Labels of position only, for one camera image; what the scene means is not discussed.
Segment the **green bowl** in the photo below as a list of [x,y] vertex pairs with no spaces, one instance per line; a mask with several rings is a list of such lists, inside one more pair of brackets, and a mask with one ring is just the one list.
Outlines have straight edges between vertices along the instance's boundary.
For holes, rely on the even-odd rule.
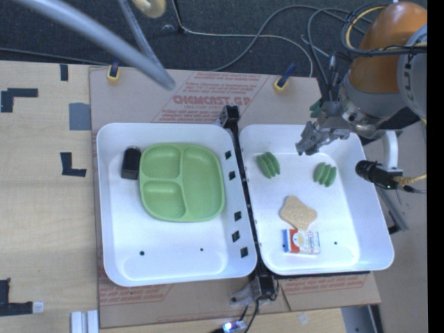
[[161,143],[145,149],[139,186],[145,210],[164,221],[208,221],[225,206],[219,159],[195,144]]

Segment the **cardboard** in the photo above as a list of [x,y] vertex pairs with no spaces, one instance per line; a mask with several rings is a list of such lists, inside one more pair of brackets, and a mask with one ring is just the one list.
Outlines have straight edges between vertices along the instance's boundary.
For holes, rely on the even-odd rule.
[[[92,67],[89,72],[101,328],[238,318],[244,307],[230,305],[230,296],[248,284],[247,277],[132,288],[108,279],[102,260],[96,135],[112,122],[217,124],[224,105],[239,107],[240,129],[254,123],[304,124],[309,107],[321,97],[316,79],[291,77],[277,93],[273,83],[279,76],[171,70],[176,88],[167,91],[135,69],[122,68],[116,83],[107,80],[107,71]],[[262,303],[259,314],[380,302],[372,273],[289,278],[279,283],[277,299]]]

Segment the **white tray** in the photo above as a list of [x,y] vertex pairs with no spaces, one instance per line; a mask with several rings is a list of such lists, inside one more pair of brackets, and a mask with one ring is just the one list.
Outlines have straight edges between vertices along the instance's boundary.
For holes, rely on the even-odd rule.
[[[219,157],[225,207],[215,219],[173,223],[150,216],[139,182],[121,177],[123,153],[165,142],[198,144]],[[103,261],[108,277],[125,287],[240,278],[257,253],[230,133],[215,125],[110,123],[97,139]]]
[[[394,253],[375,187],[355,172],[356,163],[366,159],[358,136],[336,140],[314,155],[299,155],[296,142],[303,128],[251,125],[239,136],[263,262],[279,275],[387,268]],[[255,159],[266,151],[272,152],[281,166],[281,174],[271,179],[262,175]],[[330,187],[313,181],[320,162],[337,167]],[[319,233],[320,254],[284,252],[282,230],[291,226],[279,217],[279,211],[288,195],[297,196],[317,211],[309,229]]]

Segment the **snack package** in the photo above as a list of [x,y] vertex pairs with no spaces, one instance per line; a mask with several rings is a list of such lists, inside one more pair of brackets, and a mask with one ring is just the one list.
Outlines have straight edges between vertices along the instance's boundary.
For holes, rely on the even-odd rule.
[[319,233],[311,230],[286,229],[284,232],[284,250],[287,253],[319,254],[321,244]]

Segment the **wooden surface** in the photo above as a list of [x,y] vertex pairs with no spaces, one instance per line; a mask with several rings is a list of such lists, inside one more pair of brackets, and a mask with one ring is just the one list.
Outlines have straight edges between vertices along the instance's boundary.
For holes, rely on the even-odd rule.
[[[0,332],[69,332],[73,311],[97,309],[92,139],[69,129],[69,104],[89,104],[89,67],[0,62],[0,90],[38,88],[0,113],[0,280],[10,302],[43,301],[44,313],[0,317]],[[63,176],[61,152],[86,176]],[[210,332],[221,320],[114,332]],[[345,332],[340,309],[259,315],[249,332]]]

